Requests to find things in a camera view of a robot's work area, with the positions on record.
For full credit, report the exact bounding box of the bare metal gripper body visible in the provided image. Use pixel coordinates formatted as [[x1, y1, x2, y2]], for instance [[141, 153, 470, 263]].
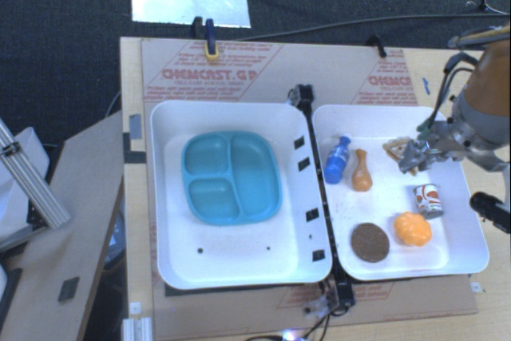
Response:
[[422, 121, 480, 164]]

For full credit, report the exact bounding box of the tan pizza slice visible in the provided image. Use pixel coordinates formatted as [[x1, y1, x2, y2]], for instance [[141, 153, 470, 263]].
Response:
[[382, 136, 421, 177]]

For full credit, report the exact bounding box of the white plastic tray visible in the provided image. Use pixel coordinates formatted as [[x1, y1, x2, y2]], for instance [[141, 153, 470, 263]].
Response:
[[149, 99, 334, 291], [311, 103, 491, 282]]

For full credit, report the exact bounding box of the white and red can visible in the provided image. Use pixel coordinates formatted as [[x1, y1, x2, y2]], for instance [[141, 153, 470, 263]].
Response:
[[412, 183, 445, 220]]

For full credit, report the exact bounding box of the orange chicken drumstick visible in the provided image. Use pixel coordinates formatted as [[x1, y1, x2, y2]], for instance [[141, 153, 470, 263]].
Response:
[[351, 149, 374, 192]]

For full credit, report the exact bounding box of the orange pumpkin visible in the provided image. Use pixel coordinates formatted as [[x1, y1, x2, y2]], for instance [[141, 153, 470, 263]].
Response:
[[393, 211, 434, 248]]

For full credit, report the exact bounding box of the blue bottle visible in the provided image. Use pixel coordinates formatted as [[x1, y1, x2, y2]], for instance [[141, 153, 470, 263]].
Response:
[[323, 135, 353, 186]]

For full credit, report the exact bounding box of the thin black rod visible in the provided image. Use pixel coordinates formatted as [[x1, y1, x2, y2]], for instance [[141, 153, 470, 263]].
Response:
[[301, 102, 347, 285]]

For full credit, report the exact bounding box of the brown round biscuit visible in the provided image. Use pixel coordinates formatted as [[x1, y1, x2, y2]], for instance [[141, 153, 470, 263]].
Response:
[[350, 222, 391, 264]]

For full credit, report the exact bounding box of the brown cardboard board, red print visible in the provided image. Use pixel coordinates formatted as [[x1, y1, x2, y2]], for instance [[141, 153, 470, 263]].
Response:
[[140, 38, 480, 341]]

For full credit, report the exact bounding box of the blue divided plate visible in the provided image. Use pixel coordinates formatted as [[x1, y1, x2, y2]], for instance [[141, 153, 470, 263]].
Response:
[[180, 130, 284, 227]]

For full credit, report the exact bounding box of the black cylinder on white bracket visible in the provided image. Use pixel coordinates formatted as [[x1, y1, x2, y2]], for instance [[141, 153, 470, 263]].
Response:
[[462, 145, 511, 235]]

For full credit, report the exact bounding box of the black block with thin wires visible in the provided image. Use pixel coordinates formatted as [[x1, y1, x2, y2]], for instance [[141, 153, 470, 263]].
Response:
[[287, 83, 316, 109], [334, 279, 356, 311]]

